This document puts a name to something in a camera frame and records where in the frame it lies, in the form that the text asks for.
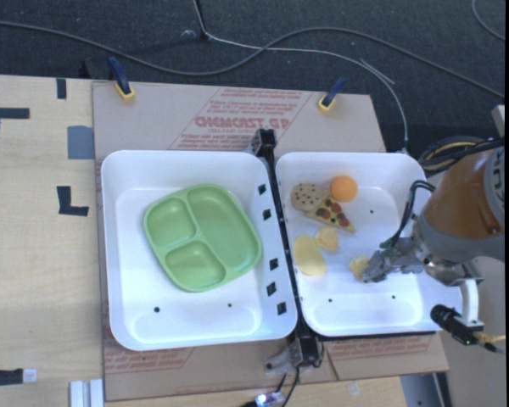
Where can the pale yellow crisp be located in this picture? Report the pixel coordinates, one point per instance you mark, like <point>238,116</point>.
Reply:
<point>357,266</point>

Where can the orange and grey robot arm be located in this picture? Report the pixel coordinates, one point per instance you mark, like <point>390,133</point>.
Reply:
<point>462,202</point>

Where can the black cylinder on white bracket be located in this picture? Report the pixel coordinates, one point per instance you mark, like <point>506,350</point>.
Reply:
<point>458,323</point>

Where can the large yellow oval crisp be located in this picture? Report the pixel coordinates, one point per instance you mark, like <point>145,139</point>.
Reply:
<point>309,256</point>

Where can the brown cardboard board red print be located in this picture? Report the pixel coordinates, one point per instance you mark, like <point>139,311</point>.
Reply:
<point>161,117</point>

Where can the orange ball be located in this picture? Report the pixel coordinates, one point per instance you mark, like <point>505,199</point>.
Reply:
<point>344,188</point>

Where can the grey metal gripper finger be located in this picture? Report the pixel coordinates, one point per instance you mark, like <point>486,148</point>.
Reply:
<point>373,274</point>
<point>376,258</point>

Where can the small yellow crisp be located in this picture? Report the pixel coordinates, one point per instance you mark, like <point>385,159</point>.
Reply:
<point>326,238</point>

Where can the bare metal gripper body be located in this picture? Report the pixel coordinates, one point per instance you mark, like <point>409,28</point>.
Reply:
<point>407,262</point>

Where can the thin black rod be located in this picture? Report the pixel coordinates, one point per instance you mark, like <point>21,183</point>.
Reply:
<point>285,231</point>

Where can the green divided plate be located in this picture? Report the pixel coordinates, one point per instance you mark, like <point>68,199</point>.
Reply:
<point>203,235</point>

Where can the pizza slice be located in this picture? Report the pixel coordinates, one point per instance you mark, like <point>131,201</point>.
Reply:
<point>333,215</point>

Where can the white plastic tray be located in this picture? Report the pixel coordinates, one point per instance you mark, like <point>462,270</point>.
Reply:
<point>365,312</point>
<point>195,312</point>

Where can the brown chocolate chip biscuit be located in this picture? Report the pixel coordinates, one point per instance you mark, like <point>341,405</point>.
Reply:
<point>306,196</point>

